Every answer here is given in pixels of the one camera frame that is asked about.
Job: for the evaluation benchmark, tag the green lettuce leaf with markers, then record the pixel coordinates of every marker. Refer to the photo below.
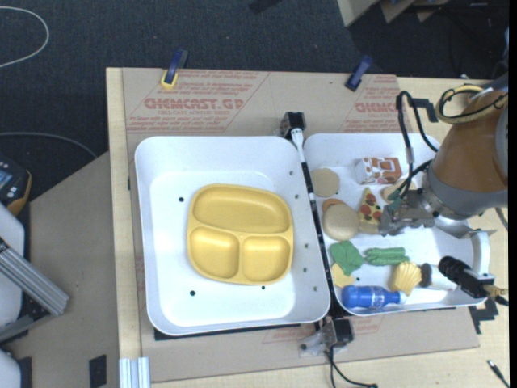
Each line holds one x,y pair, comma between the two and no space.
346,257

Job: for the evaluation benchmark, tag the tan round bread bun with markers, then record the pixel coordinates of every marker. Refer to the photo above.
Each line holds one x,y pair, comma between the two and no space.
341,222

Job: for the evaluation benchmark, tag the brown cardboard board red print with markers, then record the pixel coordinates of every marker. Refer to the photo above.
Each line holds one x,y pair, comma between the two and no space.
242,99

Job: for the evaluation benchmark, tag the white plastic tray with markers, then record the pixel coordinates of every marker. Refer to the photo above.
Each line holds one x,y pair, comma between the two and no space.
420,243
169,257

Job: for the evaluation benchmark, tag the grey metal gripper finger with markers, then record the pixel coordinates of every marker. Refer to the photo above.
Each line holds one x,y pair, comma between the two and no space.
385,225
400,224

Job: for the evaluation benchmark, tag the yellow pizza slice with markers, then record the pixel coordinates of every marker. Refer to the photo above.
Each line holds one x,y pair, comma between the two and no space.
369,206

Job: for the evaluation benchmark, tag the blue plastic bottle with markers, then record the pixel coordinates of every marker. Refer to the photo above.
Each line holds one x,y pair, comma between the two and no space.
363,297

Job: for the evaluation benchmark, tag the brown and white mushroom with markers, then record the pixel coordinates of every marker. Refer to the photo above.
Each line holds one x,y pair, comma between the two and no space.
426,275

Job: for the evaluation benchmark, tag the yellow divided plate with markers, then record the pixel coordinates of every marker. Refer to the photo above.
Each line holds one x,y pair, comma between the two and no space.
238,233

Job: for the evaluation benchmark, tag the thin black and white rod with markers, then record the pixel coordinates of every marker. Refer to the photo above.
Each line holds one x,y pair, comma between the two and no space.
312,200

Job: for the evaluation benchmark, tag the yellow cheese slice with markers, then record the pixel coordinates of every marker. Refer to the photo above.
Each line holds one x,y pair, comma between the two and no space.
343,280

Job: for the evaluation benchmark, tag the green asparagus bundle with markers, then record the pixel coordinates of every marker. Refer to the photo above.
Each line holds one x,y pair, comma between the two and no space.
385,256

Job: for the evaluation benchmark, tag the black cylinder on white bracket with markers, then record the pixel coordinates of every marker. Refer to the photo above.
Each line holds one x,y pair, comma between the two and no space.
464,275

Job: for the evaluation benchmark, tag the brown round patty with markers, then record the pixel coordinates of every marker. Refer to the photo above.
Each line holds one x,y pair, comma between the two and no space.
332,203

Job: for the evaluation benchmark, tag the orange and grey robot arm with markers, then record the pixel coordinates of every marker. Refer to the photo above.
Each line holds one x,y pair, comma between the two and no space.
468,156

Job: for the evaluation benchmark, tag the white and orange carton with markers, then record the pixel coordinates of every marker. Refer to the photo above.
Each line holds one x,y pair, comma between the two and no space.
377,170

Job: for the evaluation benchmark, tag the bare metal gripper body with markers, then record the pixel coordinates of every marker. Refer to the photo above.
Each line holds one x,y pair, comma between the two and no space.
416,210

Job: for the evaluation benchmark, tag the tan round biscuit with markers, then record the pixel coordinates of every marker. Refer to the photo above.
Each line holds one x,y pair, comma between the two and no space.
325,182

